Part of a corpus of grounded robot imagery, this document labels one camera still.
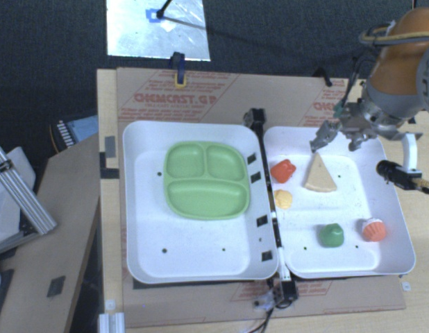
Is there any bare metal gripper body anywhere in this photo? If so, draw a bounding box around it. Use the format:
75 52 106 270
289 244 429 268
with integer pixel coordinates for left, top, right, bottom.
337 101 410 142

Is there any beige toy pizza slice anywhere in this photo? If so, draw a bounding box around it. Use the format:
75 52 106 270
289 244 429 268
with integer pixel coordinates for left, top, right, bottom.
303 152 338 193

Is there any red toy pepper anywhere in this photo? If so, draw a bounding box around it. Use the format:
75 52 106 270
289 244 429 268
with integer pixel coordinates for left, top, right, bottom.
270 159 297 184

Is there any white plastic tray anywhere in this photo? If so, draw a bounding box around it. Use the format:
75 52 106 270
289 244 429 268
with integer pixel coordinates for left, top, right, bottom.
262 126 417 280
122 120 280 285

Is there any thin black and white rod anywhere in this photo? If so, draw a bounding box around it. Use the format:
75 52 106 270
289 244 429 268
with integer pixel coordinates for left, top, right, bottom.
253 122 292 284

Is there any yellow toy shell pastry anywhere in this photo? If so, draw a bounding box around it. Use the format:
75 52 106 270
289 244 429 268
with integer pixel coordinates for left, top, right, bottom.
274 189 293 210

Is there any orange toy cupcake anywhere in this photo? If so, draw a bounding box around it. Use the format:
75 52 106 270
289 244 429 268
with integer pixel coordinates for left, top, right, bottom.
361 217 387 243

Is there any green toy pepper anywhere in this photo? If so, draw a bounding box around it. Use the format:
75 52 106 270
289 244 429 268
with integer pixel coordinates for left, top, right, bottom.
318 223 345 248

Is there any brown cardboard board red print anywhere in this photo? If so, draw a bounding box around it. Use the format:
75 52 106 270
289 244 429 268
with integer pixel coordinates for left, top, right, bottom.
115 67 407 329

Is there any green divided plate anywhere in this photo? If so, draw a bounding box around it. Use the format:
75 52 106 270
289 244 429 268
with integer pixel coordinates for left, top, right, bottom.
162 141 251 221

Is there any black cylinder on white bracket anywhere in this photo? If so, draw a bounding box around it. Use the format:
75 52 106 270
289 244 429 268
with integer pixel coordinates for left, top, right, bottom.
376 132 424 191

